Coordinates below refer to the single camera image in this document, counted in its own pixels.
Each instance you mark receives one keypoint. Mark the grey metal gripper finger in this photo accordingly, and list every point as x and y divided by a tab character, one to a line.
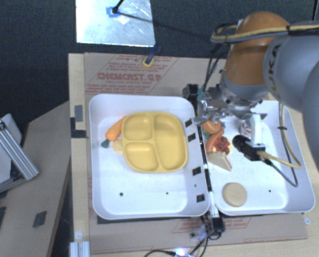
215	116
200	114

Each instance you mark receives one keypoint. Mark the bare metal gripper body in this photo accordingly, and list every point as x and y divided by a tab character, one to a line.
223	103

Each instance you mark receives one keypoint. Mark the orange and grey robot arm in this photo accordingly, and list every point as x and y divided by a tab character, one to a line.
245	60

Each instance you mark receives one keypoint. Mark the orange doughnut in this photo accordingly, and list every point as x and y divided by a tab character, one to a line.
210	127

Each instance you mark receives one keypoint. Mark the green broccoli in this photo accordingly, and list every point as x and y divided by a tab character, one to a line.
206	136

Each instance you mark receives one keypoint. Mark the orange sausage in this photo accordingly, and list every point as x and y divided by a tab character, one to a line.
212	141

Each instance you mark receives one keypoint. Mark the pizza slice with red toppings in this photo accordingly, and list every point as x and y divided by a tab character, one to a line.
221	143

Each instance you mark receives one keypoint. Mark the red and white can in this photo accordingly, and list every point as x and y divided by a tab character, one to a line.
245	130

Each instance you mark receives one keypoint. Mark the beige bread slice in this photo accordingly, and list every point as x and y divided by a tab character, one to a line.
221	162

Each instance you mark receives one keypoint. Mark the yellow divided plate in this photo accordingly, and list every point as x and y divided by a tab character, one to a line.
154	140

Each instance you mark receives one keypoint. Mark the thin black and white rod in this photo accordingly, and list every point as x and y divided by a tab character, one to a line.
208	175

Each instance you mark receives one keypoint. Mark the white plastic tray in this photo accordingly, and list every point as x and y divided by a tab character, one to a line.
261	181
148	189

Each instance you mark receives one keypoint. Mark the tan round biscuit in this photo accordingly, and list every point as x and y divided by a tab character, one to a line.
234	194

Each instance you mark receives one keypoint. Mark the orange carrot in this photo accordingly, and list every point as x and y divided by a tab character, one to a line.
115	130

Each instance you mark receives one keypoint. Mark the brown cardboard board red print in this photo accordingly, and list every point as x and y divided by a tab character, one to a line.
121	74

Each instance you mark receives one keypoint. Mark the pale yellow toy food piece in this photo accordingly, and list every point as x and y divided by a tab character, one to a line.
118	147

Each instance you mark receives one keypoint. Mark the black cylinder on white bracket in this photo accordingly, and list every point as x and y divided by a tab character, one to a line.
249	149

